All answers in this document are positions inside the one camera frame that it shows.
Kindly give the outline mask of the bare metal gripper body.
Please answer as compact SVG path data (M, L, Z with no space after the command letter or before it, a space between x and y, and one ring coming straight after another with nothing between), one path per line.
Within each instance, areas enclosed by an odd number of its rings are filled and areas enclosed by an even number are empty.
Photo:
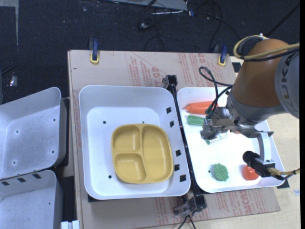
M213 140L219 134L227 133L228 131L239 133L229 109L227 107L216 107L213 112L206 116L200 134L204 140Z

